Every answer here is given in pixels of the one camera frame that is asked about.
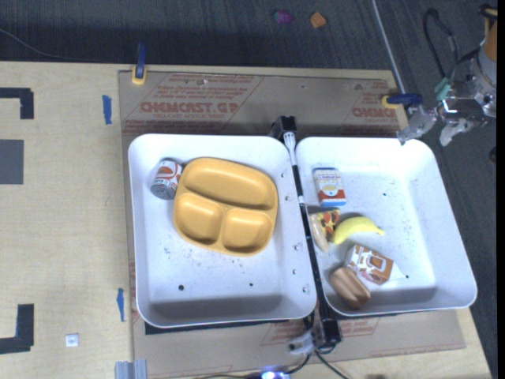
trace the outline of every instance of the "banana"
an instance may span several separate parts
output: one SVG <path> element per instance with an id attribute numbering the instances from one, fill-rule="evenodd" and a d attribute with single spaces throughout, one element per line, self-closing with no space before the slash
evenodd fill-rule
<path id="1" fill-rule="evenodd" d="M 332 242 L 337 245 L 341 244 L 353 233 L 357 233 L 359 231 L 372 231 L 381 236 L 384 236 L 385 233 L 366 216 L 355 216 L 344 220 L 337 225 L 335 233 L 333 234 Z"/>

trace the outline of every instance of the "blue tape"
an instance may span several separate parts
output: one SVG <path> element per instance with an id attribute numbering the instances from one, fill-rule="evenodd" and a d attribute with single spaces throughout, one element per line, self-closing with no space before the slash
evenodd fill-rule
<path id="1" fill-rule="evenodd" d="M 119 315 L 121 316 L 121 321 L 125 321 L 125 297 L 123 296 L 122 288 L 118 289 L 118 296 L 116 297 L 116 302 L 118 303 Z"/>
<path id="2" fill-rule="evenodd" d="M 110 125 L 112 121 L 112 99 L 109 96 L 102 96 L 103 101 L 103 117 L 105 118 L 105 124 Z"/>

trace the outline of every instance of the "wooden table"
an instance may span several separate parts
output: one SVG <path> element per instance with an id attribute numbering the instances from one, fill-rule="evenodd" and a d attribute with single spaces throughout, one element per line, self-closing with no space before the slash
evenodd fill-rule
<path id="1" fill-rule="evenodd" d="M 0 69 L 0 87 L 30 88 L 35 97 L 35 119 L 20 119 L 18 99 L 0 99 L 0 139 L 24 141 L 23 184 L 0 184 L 0 338 L 14 336 L 17 305 L 35 309 L 34 345 L 0 355 L 0 377 L 112 378 L 116 361 L 134 360 L 131 312 L 126 307 L 121 321 L 116 302 L 118 288 L 130 302 L 118 71 L 131 66 L 3 62 Z M 111 124 L 103 95 L 112 99 Z M 464 349 L 339 369 L 368 379 L 491 377 L 470 311 L 458 310 L 458 319 Z M 74 333 L 79 346 L 67 347 Z M 332 373 L 314 364 L 294 377 Z"/>

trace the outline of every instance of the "orange divided plate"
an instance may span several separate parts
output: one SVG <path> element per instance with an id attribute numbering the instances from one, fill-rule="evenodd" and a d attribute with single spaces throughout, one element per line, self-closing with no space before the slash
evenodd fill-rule
<path id="1" fill-rule="evenodd" d="M 174 226 L 188 242 L 252 256 L 270 242 L 277 188 L 262 171 L 211 157 L 189 162 L 174 198 Z"/>

